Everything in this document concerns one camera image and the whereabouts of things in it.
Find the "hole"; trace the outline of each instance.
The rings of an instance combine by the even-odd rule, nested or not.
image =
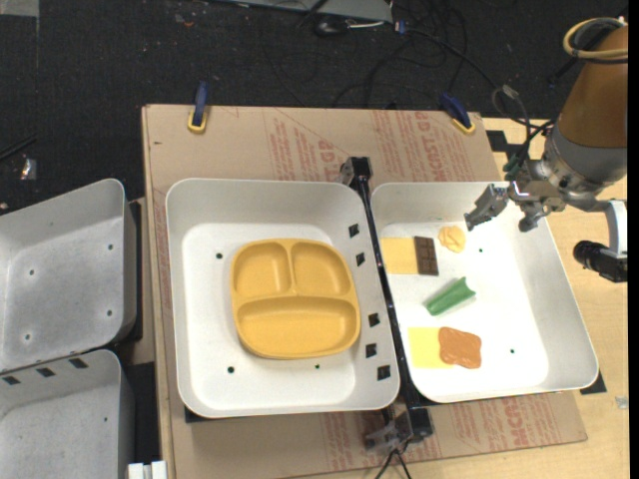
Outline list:
[[[18,383],[20,383],[20,380],[16,378],[15,376],[7,376],[6,378],[2,378],[2,379],[9,385],[17,385]]]
[[[377,314],[377,312],[375,314],[369,314],[368,315],[368,326],[373,328],[374,326],[376,326],[378,324],[380,324],[379,314]]]
[[[377,368],[377,381],[390,378],[390,365],[383,365]]]
[[[45,378],[50,378],[51,376],[55,376],[56,373],[53,372],[49,367],[42,367],[41,369],[36,369],[42,376]]]
[[[87,367],[89,367],[87,365],[87,362],[85,362],[81,358],[70,358],[69,361],[71,362],[71,365],[73,365],[76,369],[86,369]]]
[[[377,344],[366,345],[366,358],[371,358],[377,355]]]

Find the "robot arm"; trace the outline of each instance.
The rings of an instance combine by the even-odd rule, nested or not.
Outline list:
[[[594,24],[614,30],[592,52],[577,50],[578,38]],[[507,190],[489,186],[465,215],[469,231],[501,213],[509,201],[524,216],[525,233],[553,212],[572,206],[584,212],[605,212],[610,244],[583,241],[574,256],[585,267],[613,281],[627,281],[627,216],[624,202],[599,201],[597,196],[627,172],[628,25],[620,20],[588,20],[564,39],[566,51],[586,60],[559,114],[539,160],[514,164]]]

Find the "green object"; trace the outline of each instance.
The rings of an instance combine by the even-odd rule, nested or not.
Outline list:
[[[521,170],[521,167],[519,167],[518,165],[515,165],[512,169],[510,169],[510,171],[508,171],[506,173],[506,175],[504,176],[504,178],[507,181],[515,181],[517,179],[517,173]]]
[[[439,315],[475,295],[475,291],[466,285],[466,277],[463,276],[424,305],[432,315]]]
[[[502,167],[503,172],[510,172],[515,165],[519,163],[519,157],[517,155],[512,155],[510,160]]]

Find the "white tray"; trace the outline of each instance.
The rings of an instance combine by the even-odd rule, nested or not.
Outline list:
[[[0,479],[124,479],[133,411],[111,351],[0,376]]]
[[[496,184],[506,187],[507,184]],[[598,363],[546,220],[518,230],[523,213],[511,204],[468,232],[463,215],[486,183],[387,184],[371,197],[381,238],[434,238],[439,276],[390,274],[388,281],[415,387],[436,402],[583,388]],[[442,226],[464,230],[462,253],[440,245]],[[423,302],[466,276],[475,300],[438,316]],[[478,369],[417,368],[408,329],[450,326],[482,339]]]
[[[116,180],[0,218],[0,372],[124,337],[136,318],[135,241]]]
[[[354,191],[337,183],[184,180],[167,195],[167,219],[178,387],[189,409],[216,418],[374,410],[395,399],[392,336],[363,204]],[[274,360],[241,345],[230,264],[243,245],[273,238],[320,240],[344,255],[362,323],[350,349]],[[364,261],[357,265],[359,254]]]

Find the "wooden table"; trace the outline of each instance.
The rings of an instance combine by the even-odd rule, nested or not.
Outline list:
[[[504,131],[509,142],[523,140],[523,127],[508,120],[484,119],[486,130]],[[145,136],[146,198],[150,201],[154,194],[154,179],[150,169],[149,150],[151,145]],[[533,142],[531,156],[538,157],[543,140]],[[494,154],[494,161],[500,167],[504,164],[503,154]],[[608,189],[601,197],[625,199],[627,187],[625,179]],[[158,250],[155,247],[155,224],[162,215],[147,204],[150,223],[149,239],[151,251],[151,277],[154,305],[161,303]],[[561,254],[575,297],[589,329],[595,352],[607,391],[582,395],[574,393],[579,411],[588,435],[587,441],[569,445],[517,450],[496,454],[478,455],[464,458],[411,463],[409,471],[413,478],[494,478],[516,477],[629,477],[629,410],[628,386],[628,302],[627,284],[614,284],[596,273],[584,270],[572,257],[574,245],[580,240],[594,240],[607,243],[608,231],[603,215],[588,215],[568,208],[561,214],[548,218],[556,244]],[[167,378],[167,349],[164,345],[162,316],[154,307],[156,336],[156,369],[158,403],[160,414],[160,436],[163,459],[169,465],[170,476],[175,470],[174,435],[172,434],[172,407],[169,399]],[[247,451],[246,459],[251,459]],[[318,479],[372,478],[377,469],[352,470],[335,474],[323,474]],[[384,477],[403,477],[400,467],[391,467]]]

